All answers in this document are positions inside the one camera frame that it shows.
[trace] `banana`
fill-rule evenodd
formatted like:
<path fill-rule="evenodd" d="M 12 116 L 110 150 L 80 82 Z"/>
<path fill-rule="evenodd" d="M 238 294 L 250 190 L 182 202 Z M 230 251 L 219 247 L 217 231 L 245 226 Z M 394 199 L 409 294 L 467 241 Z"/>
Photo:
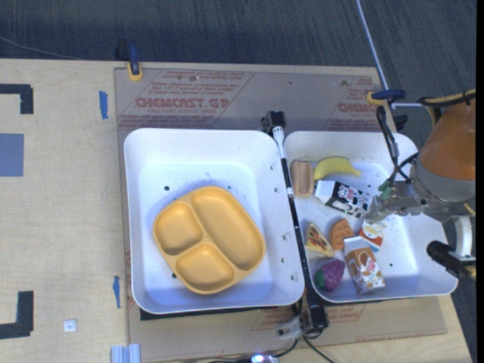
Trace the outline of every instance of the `banana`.
<path fill-rule="evenodd" d="M 352 173 L 360 176 L 361 171 L 358 171 L 345 157 L 326 157 L 321 160 L 315 168 L 315 181 L 325 178 L 331 173 Z"/>

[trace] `yellow divided plate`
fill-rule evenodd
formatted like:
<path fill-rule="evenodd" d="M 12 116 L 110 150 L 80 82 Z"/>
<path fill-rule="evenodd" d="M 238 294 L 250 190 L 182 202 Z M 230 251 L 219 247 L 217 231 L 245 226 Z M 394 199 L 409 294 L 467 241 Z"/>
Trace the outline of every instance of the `yellow divided plate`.
<path fill-rule="evenodd" d="M 265 255 L 264 237 L 250 215 L 229 192 L 215 186 L 170 203 L 155 218 L 153 235 L 175 275 L 201 294 L 236 284 Z"/>

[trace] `wooden table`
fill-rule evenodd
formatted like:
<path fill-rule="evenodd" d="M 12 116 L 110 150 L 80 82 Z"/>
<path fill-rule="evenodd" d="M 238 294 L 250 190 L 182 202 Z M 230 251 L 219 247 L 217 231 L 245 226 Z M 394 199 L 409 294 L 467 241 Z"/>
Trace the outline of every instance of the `wooden table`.
<path fill-rule="evenodd" d="M 102 362 L 111 346 L 129 345 L 113 73 L 125 65 L 0 60 L 0 83 L 34 91 L 34 114 L 20 114 L 18 95 L 0 95 L 0 133 L 24 136 L 23 176 L 0 176 L 0 323 L 16 322 L 18 292 L 34 292 L 33 332 L 0 340 L 2 361 Z M 100 92 L 107 94 L 107 119 Z M 341 362 L 471 361 L 451 297 L 439 297 L 439 304 L 446 334 L 324 350 Z M 281 361 L 318 359 L 298 349 Z"/>

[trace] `blue square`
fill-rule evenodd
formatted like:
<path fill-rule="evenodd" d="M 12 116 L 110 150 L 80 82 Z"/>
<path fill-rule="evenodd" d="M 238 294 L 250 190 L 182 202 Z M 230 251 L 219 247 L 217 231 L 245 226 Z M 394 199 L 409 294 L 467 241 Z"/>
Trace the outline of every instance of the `blue square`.
<path fill-rule="evenodd" d="M 23 135 L 0 133 L 0 176 L 23 176 Z"/>

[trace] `brown and white carton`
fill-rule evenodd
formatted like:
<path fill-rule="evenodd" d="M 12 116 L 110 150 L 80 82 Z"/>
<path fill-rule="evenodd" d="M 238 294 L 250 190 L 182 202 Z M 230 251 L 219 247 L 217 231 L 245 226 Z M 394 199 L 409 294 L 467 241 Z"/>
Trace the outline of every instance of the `brown and white carton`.
<path fill-rule="evenodd" d="M 385 286 L 385 280 L 373 250 L 360 237 L 346 238 L 345 260 L 358 293 L 365 293 Z"/>

